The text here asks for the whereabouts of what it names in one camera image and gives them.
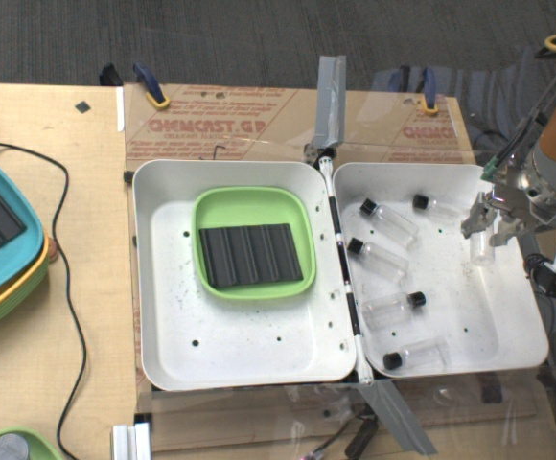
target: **black bottle cap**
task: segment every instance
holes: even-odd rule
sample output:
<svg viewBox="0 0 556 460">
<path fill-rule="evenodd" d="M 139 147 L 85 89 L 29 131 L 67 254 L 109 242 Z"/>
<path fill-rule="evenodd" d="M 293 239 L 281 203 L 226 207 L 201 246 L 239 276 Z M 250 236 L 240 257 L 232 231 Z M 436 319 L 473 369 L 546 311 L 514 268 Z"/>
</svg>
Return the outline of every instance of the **black bottle cap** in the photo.
<svg viewBox="0 0 556 460">
<path fill-rule="evenodd" d="M 399 353 L 387 353 L 382 358 L 382 362 L 387 370 L 395 370 L 404 364 Z"/>
<path fill-rule="evenodd" d="M 359 239 L 352 238 L 350 242 L 348 242 L 347 250 L 349 252 L 353 252 L 354 254 L 360 254 L 361 250 L 363 249 L 363 242 Z"/>
<path fill-rule="evenodd" d="M 426 195 L 414 195 L 412 199 L 412 208 L 417 210 L 427 210 L 429 198 Z"/>
<path fill-rule="evenodd" d="M 417 307 L 422 307 L 427 302 L 425 295 L 422 291 L 416 291 L 408 295 L 408 303 L 416 309 Z"/>
<path fill-rule="evenodd" d="M 361 204 L 361 207 L 359 209 L 364 215 L 367 215 L 369 217 L 370 215 L 372 215 L 372 213 L 374 213 L 374 210 L 376 210 L 376 208 L 378 208 L 378 204 L 376 204 L 368 197 L 367 199 L 365 199 L 365 201 L 363 201 L 363 204 Z"/>
</svg>

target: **bottle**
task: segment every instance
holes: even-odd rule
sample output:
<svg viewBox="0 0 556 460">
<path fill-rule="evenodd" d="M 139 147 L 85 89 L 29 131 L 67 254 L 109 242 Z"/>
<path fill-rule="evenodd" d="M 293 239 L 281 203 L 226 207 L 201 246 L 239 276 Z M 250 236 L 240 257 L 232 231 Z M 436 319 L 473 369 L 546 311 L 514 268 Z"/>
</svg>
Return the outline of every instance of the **bottle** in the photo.
<svg viewBox="0 0 556 460">
<path fill-rule="evenodd" d="M 470 236 L 470 262 L 473 265 L 491 265 L 496 259 L 496 249 L 489 244 L 494 235 L 493 223 L 486 230 Z"/>
<path fill-rule="evenodd" d="M 352 238 L 348 243 L 347 250 L 357 255 L 362 263 L 394 283 L 400 283 L 408 271 L 409 262 L 406 259 L 373 242 L 364 243 L 359 239 Z"/>
<path fill-rule="evenodd" d="M 443 369 L 449 364 L 449 345 L 443 337 L 432 337 L 404 346 L 382 357 L 387 370 L 415 368 L 436 364 Z"/>
<path fill-rule="evenodd" d="M 377 204 L 370 198 L 365 199 L 359 208 L 382 233 L 406 248 L 416 240 L 419 227 L 383 204 Z"/>
<path fill-rule="evenodd" d="M 0 460 L 29 460 L 27 440 L 15 433 L 0 436 Z"/>
<path fill-rule="evenodd" d="M 461 219 L 468 215 L 467 208 L 421 194 L 414 195 L 412 208 L 415 212 L 443 219 Z"/>
<path fill-rule="evenodd" d="M 371 331 L 397 325 L 410 320 L 416 309 L 423 307 L 426 302 L 425 294 L 421 291 L 375 298 L 362 305 L 363 321 Z"/>
</svg>

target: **green plastic bowl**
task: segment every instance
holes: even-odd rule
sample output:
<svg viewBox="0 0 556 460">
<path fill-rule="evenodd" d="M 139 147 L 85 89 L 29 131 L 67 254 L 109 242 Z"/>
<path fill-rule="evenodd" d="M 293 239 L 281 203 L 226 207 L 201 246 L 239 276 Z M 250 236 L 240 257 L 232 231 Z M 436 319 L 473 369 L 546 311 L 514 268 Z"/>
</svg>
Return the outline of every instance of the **green plastic bowl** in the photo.
<svg viewBox="0 0 556 460">
<path fill-rule="evenodd" d="M 240 287 L 210 286 L 201 250 L 200 229 L 276 223 L 289 224 L 303 279 Z M 314 280 L 316 262 L 310 222 L 302 202 L 289 191 L 254 186 L 206 191 L 195 202 L 192 227 L 197 275 L 203 286 L 213 295 L 239 300 L 284 298 L 302 293 Z"/>
<path fill-rule="evenodd" d="M 58 451 L 39 433 L 23 426 L 6 427 L 0 429 L 0 436 L 4 434 L 17 434 L 22 436 L 29 444 L 29 457 L 31 460 L 63 460 Z"/>
</svg>

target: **wooden table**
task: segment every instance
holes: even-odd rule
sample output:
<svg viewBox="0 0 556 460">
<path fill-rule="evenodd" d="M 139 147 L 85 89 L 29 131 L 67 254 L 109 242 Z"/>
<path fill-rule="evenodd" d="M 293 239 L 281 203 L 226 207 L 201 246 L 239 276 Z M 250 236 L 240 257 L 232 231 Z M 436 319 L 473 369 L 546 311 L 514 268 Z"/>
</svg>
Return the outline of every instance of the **wooden table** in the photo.
<svg viewBox="0 0 556 460">
<path fill-rule="evenodd" d="M 75 108 L 82 101 L 90 105 L 84 113 Z M 57 230 L 71 265 L 72 301 L 89 360 L 62 440 L 84 460 L 109 458 L 110 430 L 132 424 L 137 401 L 125 138 L 117 130 L 116 109 L 113 88 L 0 84 L 0 142 L 56 158 L 71 176 Z M 63 186 L 61 172 L 4 149 L 0 168 L 49 228 Z M 80 365 L 81 346 L 65 298 L 64 265 L 57 260 L 36 291 L 0 321 L 0 428 L 27 426 L 55 445 L 58 418 Z M 544 389 L 531 378 L 525 383 L 531 384 L 531 394 L 522 410 L 533 414 L 519 414 L 518 402 L 507 401 L 499 420 L 433 427 L 433 422 L 427 423 L 438 458 L 556 458 L 556 427 Z M 297 445 L 313 448 L 324 439 L 301 439 Z M 328 450 L 326 458 L 343 458 L 343 446 Z M 293 442 L 286 442 L 270 448 L 239 446 L 155 456 L 282 459 L 291 458 L 295 450 Z M 400 452 L 388 433 L 378 435 L 370 451 L 390 458 L 420 458 Z"/>
</svg>

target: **blue clamp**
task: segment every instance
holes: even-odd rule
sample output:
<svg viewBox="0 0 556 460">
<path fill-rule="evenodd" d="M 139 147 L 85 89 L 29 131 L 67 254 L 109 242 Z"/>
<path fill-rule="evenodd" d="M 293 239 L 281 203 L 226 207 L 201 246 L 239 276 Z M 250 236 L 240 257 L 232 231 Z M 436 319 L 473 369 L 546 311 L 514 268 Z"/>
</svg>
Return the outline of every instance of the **blue clamp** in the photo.
<svg viewBox="0 0 556 460">
<path fill-rule="evenodd" d="M 429 116 L 435 116 L 438 113 L 438 105 L 435 103 L 435 74 L 431 68 L 426 67 L 422 76 L 423 100 L 421 107 L 423 112 Z"/>
<path fill-rule="evenodd" d="M 170 99 L 163 94 L 159 82 L 154 77 L 152 72 L 141 61 L 133 63 L 133 71 L 139 81 L 142 81 L 146 86 L 148 92 L 146 97 L 151 104 L 157 109 L 165 109 L 170 105 Z"/>
</svg>

